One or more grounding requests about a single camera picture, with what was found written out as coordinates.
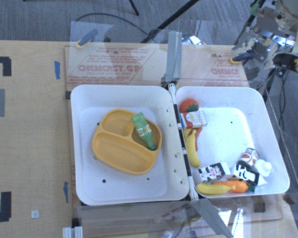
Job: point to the red tomato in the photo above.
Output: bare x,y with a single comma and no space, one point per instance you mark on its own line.
186,104

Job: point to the orange and white carton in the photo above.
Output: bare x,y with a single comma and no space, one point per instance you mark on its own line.
193,120

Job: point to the orange carrot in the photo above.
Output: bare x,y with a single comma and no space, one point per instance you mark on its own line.
234,186

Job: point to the black and white carton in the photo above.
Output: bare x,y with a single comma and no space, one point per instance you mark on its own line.
245,173

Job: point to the white plastic tray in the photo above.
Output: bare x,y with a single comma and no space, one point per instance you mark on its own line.
226,135
129,185

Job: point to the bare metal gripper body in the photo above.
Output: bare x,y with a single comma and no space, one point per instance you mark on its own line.
265,26

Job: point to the yellow banana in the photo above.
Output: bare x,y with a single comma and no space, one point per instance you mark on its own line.
191,147
213,189

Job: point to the red sausage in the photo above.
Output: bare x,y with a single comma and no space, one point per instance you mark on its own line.
199,135

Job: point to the brown cardboard board red print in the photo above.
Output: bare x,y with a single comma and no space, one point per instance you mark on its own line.
119,66

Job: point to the red and white can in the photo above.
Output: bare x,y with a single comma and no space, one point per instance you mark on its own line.
249,156

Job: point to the black cylinder on white bracket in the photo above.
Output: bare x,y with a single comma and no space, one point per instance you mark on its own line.
288,59

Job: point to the cow print milk carton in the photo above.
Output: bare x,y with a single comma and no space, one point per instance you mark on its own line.
212,172

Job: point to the white bottle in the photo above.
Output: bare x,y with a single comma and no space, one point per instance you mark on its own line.
263,168

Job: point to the green bottle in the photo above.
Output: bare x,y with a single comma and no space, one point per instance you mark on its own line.
143,130

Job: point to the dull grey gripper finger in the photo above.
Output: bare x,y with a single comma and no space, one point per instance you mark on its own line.
243,47
270,56

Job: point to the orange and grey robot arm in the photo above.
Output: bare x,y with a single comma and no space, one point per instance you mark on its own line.
291,1

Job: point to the yellow divided plate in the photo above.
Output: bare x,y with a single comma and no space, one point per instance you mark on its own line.
119,150

